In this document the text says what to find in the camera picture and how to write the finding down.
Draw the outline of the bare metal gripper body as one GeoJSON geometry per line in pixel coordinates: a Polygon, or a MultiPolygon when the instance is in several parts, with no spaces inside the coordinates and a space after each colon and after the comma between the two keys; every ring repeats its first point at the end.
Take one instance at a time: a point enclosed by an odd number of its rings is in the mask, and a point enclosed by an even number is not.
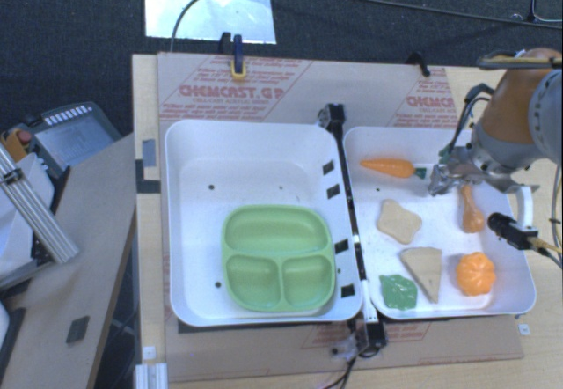
{"type": "Polygon", "coordinates": [[[533,144],[466,144],[455,147],[443,163],[446,175],[460,174],[464,184],[487,183],[503,194],[514,193],[520,184],[512,174],[529,167],[539,159],[533,144]]]}

